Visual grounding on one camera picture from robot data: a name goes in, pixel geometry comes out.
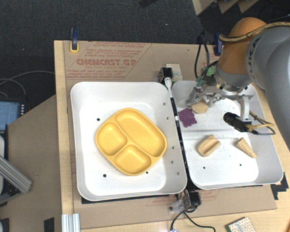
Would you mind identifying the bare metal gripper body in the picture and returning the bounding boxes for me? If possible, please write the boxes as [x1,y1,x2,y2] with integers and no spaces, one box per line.
[202,78,244,101]

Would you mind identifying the black block with thin wires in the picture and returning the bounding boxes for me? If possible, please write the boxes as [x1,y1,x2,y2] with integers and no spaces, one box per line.
[156,67,174,83]
[183,191,202,208]

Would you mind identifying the purple grapes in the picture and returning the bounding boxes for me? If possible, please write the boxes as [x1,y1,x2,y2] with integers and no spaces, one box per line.
[178,108,198,129]

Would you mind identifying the tan bread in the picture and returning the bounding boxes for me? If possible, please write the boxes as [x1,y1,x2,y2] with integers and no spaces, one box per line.
[196,134,221,158]

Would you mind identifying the brown cardboard board red print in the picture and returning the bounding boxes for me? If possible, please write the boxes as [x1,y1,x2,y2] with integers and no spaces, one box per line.
[62,41,285,230]

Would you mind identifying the thin black and white rod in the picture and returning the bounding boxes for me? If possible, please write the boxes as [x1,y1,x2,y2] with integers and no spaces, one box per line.
[164,77,192,193]

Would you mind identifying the yellow divided plate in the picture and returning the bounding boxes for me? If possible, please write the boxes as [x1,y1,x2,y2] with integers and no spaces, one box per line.
[95,107,168,176]

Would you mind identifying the white plastic tray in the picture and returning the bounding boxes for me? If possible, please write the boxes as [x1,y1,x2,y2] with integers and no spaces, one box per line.
[70,81,188,202]
[171,80,285,190]

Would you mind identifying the black cylinder on white bracket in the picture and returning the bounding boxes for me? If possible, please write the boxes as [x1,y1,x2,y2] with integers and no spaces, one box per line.
[223,94,254,133]

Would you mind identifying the tan round biscuit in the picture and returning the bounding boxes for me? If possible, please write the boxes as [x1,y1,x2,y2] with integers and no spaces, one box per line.
[191,99,209,115]

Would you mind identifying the patterned square card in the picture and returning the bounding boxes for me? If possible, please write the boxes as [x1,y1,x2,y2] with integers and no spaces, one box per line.
[166,63,184,82]
[225,217,258,232]

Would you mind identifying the tan pizza slice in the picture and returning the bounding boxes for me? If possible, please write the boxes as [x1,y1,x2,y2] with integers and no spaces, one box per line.
[234,137,258,160]

